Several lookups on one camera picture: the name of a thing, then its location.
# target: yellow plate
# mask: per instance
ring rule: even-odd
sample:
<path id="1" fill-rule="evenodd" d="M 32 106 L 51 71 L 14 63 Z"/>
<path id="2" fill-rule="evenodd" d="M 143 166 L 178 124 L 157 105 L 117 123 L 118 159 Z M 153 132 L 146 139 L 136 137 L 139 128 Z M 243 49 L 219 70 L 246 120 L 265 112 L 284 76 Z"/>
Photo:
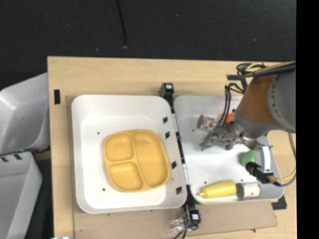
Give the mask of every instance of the yellow plate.
<path id="1" fill-rule="evenodd" d="M 111 183 L 123 192 L 138 192 L 164 185 L 169 163 L 157 134 L 137 129 L 112 134 L 103 145 L 106 170 Z"/>

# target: white object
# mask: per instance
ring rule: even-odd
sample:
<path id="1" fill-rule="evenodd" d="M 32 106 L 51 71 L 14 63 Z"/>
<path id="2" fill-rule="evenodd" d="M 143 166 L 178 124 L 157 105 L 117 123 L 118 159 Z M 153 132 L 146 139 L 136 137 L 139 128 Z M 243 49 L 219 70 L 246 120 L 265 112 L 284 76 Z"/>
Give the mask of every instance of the white object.
<path id="1" fill-rule="evenodd" d="M 0 154 L 43 150 L 50 144 L 48 74 L 0 92 Z"/>
<path id="2" fill-rule="evenodd" d="M 0 158 L 0 239 L 23 239 L 42 175 L 30 152 Z"/>
<path id="3" fill-rule="evenodd" d="M 166 100 L 157 96 L 83 95 L 73 101 L 71 111 L 76 200 L 84 211 L 110 213 L 177 208 L 184 204 L 187 190 Z M 170 179 L 165 185 L 125 193 L 116 190 L 108 179 L 103 142 L 113 133 L 133 129 L 151 130 L 161 139 L 170 164 Z"/>
<path id="4" fill-rule="evenodd" d="M 237 196 L 240 199 L 255 198 L 260 195 L 260 185 L 258 182 L 243 182 L 236 184 Z"/>
<path id="5" fill-rule="evenodd" d="M 237 108 L 241 97 L 233 96 L 230 111 Z M 202 204 L 223 202 L 237 202 L 240 199 L 235 195 L 231 197 L 205 199 L 198 195 L 207 185 L 233 180 L 235 183 L 256 182 L 239 162 L 240 154 L 250 149 L 243 144 L 234 145 L 233 149 L 225 150 L 222 145 L 200 150 L 199 144 L 207 136 L 207 132 L 197 129 L 198 118 L 201 114 L 219 119 L 225 106 L 224 96 L 180 96 L 174 101 L 177 124 L 185 156 L 191 193 L 195 200 Z M 269 145 L 266 137 L 258 139 L 261 143 Z M 270 150 L 271 170 L 280 178 L 276 161 Z M 284 189 L 272 184 L 262 184 L 261 194 L 257 199 L 244 199 L 244 201 L 274 200 L 280 198 Z"/>

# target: green object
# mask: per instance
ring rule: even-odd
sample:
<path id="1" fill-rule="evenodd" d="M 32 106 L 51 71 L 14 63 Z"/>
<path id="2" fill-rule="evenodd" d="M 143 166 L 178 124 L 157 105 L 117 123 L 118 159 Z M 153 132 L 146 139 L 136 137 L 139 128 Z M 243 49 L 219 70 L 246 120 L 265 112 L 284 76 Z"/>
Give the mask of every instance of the green object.
<path id="1" fill-rule="evenodd" d="M 249 163 L 249 162 L 256 163 L 255 152 L 252 151 L 252 150 L 247 151 L 246 153 L 242 154 L 241 158 L 240 158 L 240 163 L 243 166 L 246 166 L 246 164 Z"/>

